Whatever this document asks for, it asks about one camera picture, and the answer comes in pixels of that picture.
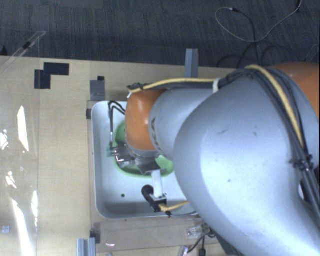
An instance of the table surface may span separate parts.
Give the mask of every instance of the table surface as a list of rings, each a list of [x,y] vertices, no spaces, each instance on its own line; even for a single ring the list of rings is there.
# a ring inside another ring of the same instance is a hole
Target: table surface
[[[28,120],[38,120],[32,127],[35,140],[38,141],[34,143],[38,146],[36,255],[72,256],[76,255],[76,240],[89,238],[91,229],[92,192],[88,158],[90,138],[86,119],[90,81],[97,80],[98,76],[105,77],[106,96],[125,101],[127,85],[183,77],[184,67],[23,57],[0,76],[0,91],[10,91],[6,94],[8,101],[16,103],[17,106],[21,104],[25,92],[21,91],[18,85],[33,85],[35,70],[43,70],[45,62],[69,64],[69,75],[52,75],[51,89],[30,88],[34,101],[23,103],[25,106],[30,105],[33,110],[26,116],[27,123]],[[199,77],[219,78],[231,71],[232,69],[201,67]],[[1,170],[2,173],[8,173],[7,169]],[[0,192],[7,189],[8,185],[1,181]],[[0,203],[0,226],[14,226],[14,214],[5,216],[4,212],[7,211],[4,209],[2,193]],[[11,234],[0,234],[0,255],[21,255],[19,243],[10,239],[15,232],[17,231],[13,228]],[[217,243],[208,244],[206,249],[208,256],[225,255]],[[176,256],[178,251],[179,247],[162,247],[130,252],[120,250],[113,252],[113,255]]]

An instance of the black wire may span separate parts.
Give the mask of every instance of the black wire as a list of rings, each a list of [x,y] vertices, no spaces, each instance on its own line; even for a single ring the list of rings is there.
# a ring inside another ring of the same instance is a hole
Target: black wire
[[[205,248],[205,239],[206,239],[206,236],[203,237],[203,240],[202,240],[202,249]]]
[[[230,84],[232,84],[234,81],[236,81],[237,79],[241,78],[244,76],[244,73],[240,70],[236,70],[230,74],[228,74],[225,78],[222,78],[221,80],[219,80],[219,89],[222,89],[223,87],[226,87]]]
[[[118,110],[121,114],[123,114],[123,115],[125,115],[126,113],[125,113],[125,111],[126,110],[122,110],[122,109],[124,109],[121,105],[121,108],[118,108],[117,106],[112,106],[111,107],[111,104],[112,103],[110,103],[110,101],[109,101],[109,103],[108,103],[108,107],[109,107],[109,119],[110,119],[110,133],[111,134],[113,134],[114,133],[114,110],[116,109],[116,110]],[[113,141],[112,140],[110,140],[110,147],[112,148],[113,147]]]
[[[215,232],[211,227],[209,229],[210,229],[210,232],[207,234],[207,236],[210,238],[215,238],[216,237]]]
[[[191,81],[186,81],[186,82],[170,82],[166,83],[163,85],[159,85],[157,87],[148,89],[148,90],[163,90],[163,89],[187,89],[187,88],[198,88],[198,89],[212,89],[212,82],[191,82]],[[134,90],[134,89],[142,89],[143,87],[137,87],[137,84],[132,84],[127,86],[129,90]]]
[[[270,70],[270,71],[272,71],[273,73],[276,73],[277,75],[278,75],[278,74],[283,74],[281,71],[276,70],[276,69],[272,69],[272,70]],[[311,188],[312,188],[312,190],[313,190],[313,192],[309,192],[309,193],[308,193],[308,196],[309,196],[310,193],[313,193],[315,199],[317,200],[318,208],[320,208],[320,206],[319,206],[319,205],[320,205],[320,186],[319,186],[319,184],[318,184],[318,182],[317,182],[317,177],[316,177],[316,175],[315,175],[315,173],[314,173],[314,170],[313,170],[313,169],[314,169],[314,166],[313,166],[313,164],[311,163],[312,156],[309,155],[307,140],[306,140],[306,136],[305,136],[305,133],[304,133],[304,127],[303,127],[301,115],[300,115],[300,112],[299,112],[299,110],[298,110],[298,105],[297,105],[296,99],[295,99],[295,97],[294,97],[294,94],[293,94],[293,92],[292,92],[292,90],[291,90],[291,88],[290,88],[290,86],[289,86],[289,84],[288,84],[288,83],[289,83],[289,80],[288,80],[288,79],[285,80],[285,79],[282,78],[281,76],[279,76],[279,78],[281,78],[281,80],[283,81],[283,84],[286,86],[286,88],[287,88],[287,90],[288,90],[288,93],[290,94],[290,96],[291,96],[291,98],[292,98],[293,105],[294,105],[294,107],[297,109],[296,115],[297,115],[298,123],[299,123],[299,126],[300,126],[302,141],[303,141],[303,145],[304,145],[303,149],[304,149],[304,154],[305,154],[305,156],[306,156],[306,164],[307,164],[306,167],[309,168],[309,170],[305,170],[306,176],[307,176],[307,177],[305,177],[305,179],[308,178],[309,183],[310,183],[310,186],[311,186]]]
[[[181,218],[181,217],[188,217],[188,216],[196,215],[197,212],[193,211],[193,212],[189,212],[186,214],[172,214],[171,211],[166,211],[165,214],[168,215],[169,218]]]
[[[194,244],[194,246],[192,246],[190,249],[188,249],[188,254],[189,253],[191,253],[197,246],[198,246],[198,244],[201,242],[201,240],[202,239],[205,239],[205,236],[206,236],[206,234],[205,235],[202,235],[199,239],[198,239],[198,241],[196,241],[196,243]]]
[[[289,96],[288,98],[289,98],[290,104],[292,105],[293,109],[295,110],[295,116],[296,116],[300,131],[301,131],[302,143],[304,145],[304,147],[303,147],[304,153],[306,156],[308,156],[309,150],[308,150],[307,140],[306,140],[306,136],[305,136],[305,132],[304,132],[304,126],[302,123],[300,111],[298,109],[298,104],[297,104],[296,98],[294,96],[294,93],[291,89],[291,86],[289,85],[289,83],[291,81],[286,79],[287,76],[280,70],[273,69],[273,68],[267,68],[267,70],[273,75],[274,78],[276,78],[276,80],[278,80],[278,81],[280,80],[281,81],[280,84],[284,85],[282,88],[286,89],[286,95]]]
[[[117,101],[115,101],[115,100],[110,100],[110,101],[108,102],[109,110],[111,109],[111,105],[112,105],[112,104],[116,104],[123,112],[126,112],[126,110],[124,109],[124,107],[123,107],[119,102],[117,102]]]
[[[305,147],[302,147],[298,135],[296,134],[291,121],[288,117],[288,114],[285,110],[285,107],[283,105],[283,102],[281,101],[278,93],[275,91],[274,87],[271,85],[271,83],[265,78],[264,75],[262,75],[258,71],[252,71],[252,74],[254,74],[258,80],[258,82],[262,85],[265,92],[269,95],[270,99],[272,100],[273,104],[275,105],[276,109],[278,110],[278,113],[282,117],[282,120],[284,121],[285,127],[288,131],[289,138],[291,141],[291,145],[293,146],[295,157],[298,159],[297,163],[307,163],[309,161],[309,155],[307,155],[307,151]],[[296,105],[293,106],[293,108],[296,108],[296,112],[299,114],[299,109]],[[315,217],[317,218],[317,223],[320,227],[320,204],[317,200],[317,189],[313,186],[313,176],[312,171],[309,171],[307,167],[305,169],[300,168],[302,170],[302,177],[303,177],[303,183],[305,185],[306,191],[308,193],[308,196],[310,198]]]
[[[237,55],[237,54],[229,54],[226,56],[223,56],[222,58],[220,58],[215,67],[218,68],[220,66],[220,64],[228,59],[228,58],[239,58],[238,63],[235,65],[235,68],[238,69],[240,67],[240,62],[244,59],[244,60],[249,60],[250,62],[254,63],[256,60],[254,60],[253,58],[250,58],[249,56],[247,56],[247,52],[251,49],[251,47],[255,47],[258,50],[258,46],[257,45],[267,45],[268,47],[262,52],[261,58],[259,59],[259,62],[262,66],[270,66],[272,64],[270,63],[266,63],[264,61],[264,58],[266,57],[266,54],[268,53],[268,51],[270,51],[270,49],[272,48],[277,48],[279,51],[281,51],[283,53],[283,57],[286,58],[288,55],[285,54],[285,52],[287,52],[290,56],[294,57],[294,60],[299,62],[299,58],[297,57],[297,55],[289,48],[286,48],[284,46],[280,46],[276,43],[270,42],[270,41],[260,41],[260,42],[255,42],[255,43],[250,43],[242,52],[241,55]]]
[[[242,11],[240,11],[238,9],[232,8],[232,11],[235,12],[235,13],[239,13],[239,14],[243,15],[244,17],[246,17],[250,21],[251,26],[252,26],[252,32],[253,32],[253,41],[254,41],[253,45],[254,45],[254,48],[255,48],[256,61],[257,61],[258,65],[261,65],[260,59],[259,59],[259,54],[258,54],[258,48],[257,48],[257,44],[256,44],[256,30],[255,30],[255,25],[254,25],[252,19],[248,15],[246,15],[244,12],[242,12]],[[239,59],[237,65],[236,65],[236,69],[239,68],[242,59],[243,58]]]

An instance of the glass barrier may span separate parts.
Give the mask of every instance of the glass barrier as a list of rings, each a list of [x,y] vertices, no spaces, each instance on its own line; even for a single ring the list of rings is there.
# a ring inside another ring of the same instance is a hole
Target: glass barrier
[[[37,255],[39,92],[34,67],[45,32],[1,29],[0,35],[0,248],[1,255]],[[15,44],[7,45],[15,36]]]

